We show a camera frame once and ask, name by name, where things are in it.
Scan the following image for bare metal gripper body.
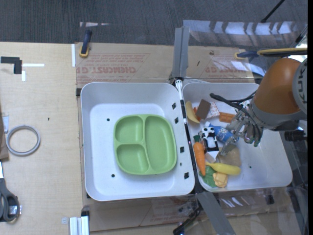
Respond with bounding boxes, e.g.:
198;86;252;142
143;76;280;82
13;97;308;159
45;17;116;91
234;111;264;147

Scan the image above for thin black and white rod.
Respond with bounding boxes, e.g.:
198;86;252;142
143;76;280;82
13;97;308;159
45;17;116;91
175;79;197;193

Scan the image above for brown rectangular biscuit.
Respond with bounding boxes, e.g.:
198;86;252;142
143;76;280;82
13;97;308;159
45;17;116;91
195;99;212;120

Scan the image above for white plastic tray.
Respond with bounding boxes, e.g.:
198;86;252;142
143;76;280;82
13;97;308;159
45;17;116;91
80;82;196;202
181;82;293;193

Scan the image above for orange carrot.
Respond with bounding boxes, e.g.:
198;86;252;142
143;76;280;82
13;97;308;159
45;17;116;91
193;135;207;177

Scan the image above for green divided plate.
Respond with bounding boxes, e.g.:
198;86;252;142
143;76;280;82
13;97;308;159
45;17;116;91
113;114;178;176

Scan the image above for orange ridged block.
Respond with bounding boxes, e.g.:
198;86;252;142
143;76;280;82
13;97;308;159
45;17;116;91
218;112;236;123

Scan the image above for grey handled scissors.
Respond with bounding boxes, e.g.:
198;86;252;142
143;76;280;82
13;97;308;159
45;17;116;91
0;177;21;222

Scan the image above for pale yellow curved wedge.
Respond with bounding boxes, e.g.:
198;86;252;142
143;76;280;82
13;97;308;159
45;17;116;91
185;101;201;124

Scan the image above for yellow ridged toy food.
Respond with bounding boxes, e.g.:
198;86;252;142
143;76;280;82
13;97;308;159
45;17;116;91
212;172;228;188

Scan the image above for white packet with red print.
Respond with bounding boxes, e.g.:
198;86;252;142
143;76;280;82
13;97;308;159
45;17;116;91
205;101;221;119

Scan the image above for brown cardboard board red print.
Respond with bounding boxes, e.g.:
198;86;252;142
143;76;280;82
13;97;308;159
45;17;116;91
74;42;291;233

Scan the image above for black and white cow carton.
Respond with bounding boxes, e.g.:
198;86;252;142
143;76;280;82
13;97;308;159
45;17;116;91
198;127;220;154

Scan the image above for blue and white bottle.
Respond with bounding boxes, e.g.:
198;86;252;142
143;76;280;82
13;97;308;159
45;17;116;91
208;123;240;143

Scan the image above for green leafy toy vegetable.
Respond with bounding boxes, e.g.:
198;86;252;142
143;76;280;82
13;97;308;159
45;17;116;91
199;166;218;188

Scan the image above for grey tape ring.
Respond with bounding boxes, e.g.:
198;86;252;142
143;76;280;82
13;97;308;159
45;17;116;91
6;124;41;157

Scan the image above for beige bread slice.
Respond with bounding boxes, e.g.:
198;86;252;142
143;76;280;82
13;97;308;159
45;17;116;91
216;146;242;167

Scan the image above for yellow banana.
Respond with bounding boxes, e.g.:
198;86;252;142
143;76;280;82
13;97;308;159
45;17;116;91
205;162;242;176

